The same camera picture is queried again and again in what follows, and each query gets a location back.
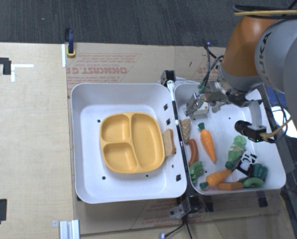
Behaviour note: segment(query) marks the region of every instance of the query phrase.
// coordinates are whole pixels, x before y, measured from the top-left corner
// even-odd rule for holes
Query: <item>blue and yellow clamp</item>
[[[68,42],[66,53],[69,58],[75,57],[73,30],[67,27],[65,29],[65,41]]]

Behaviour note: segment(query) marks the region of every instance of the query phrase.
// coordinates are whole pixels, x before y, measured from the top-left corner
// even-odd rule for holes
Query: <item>yellow cable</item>
[[[285,127],[289,122],[290,120],[292,120],[292,118],[290,117],[286,122],[284,122],[281,126],[279,126],[276,130],[274,130],[272,133],[261,133],[260,136],[266,140],[272,136],[275,136],[278,132],[280,132],[280,130]]]
[[[286,14],[286,15],[297,15],[297,10],[256,10],[256,11],[243,11],[243,12],[235,12],[235,16],[248,16],[248,15],[278,15],[278,14]]]

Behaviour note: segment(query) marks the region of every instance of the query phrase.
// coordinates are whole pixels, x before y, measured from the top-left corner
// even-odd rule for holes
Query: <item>dark gray carpet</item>
[[[292,1],[0,0],[0,42],[63,43],[71,27],[76,42],[225,47],[240,20],[234,4]]]

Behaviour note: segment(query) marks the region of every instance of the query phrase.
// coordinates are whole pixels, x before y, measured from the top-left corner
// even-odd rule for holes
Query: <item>toy bottle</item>
[[[242,157],[243,152],[245,151],[244,146],[247,143],[247,139],[241,135],[237,135],[233,144],[228,150],[228,161],[224,165],[227,169],[233,169],[233,167],[239,162]]]

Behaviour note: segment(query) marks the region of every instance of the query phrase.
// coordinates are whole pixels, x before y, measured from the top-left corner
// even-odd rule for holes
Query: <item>yellow divided plate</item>
[[[100,125],[100,146],[106,165],[118,173],[149,172],[165,159],[159,125],[147,113],[106,117]]]

